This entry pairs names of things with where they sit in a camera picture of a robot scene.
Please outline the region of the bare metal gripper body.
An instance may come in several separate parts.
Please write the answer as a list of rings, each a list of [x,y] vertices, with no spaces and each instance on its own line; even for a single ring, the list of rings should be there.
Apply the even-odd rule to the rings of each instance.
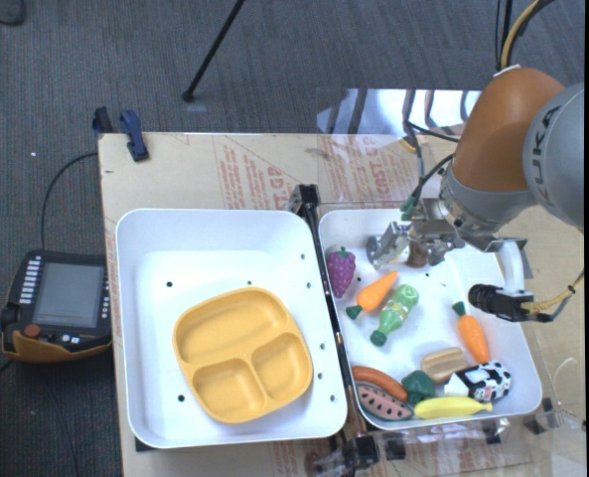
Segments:
[[[448,207],[437,198],[421,199],[413,211],[409,238],[424,246],[469,244],[479,251],[497,251],[496,225],[465,211],[457,202]]]

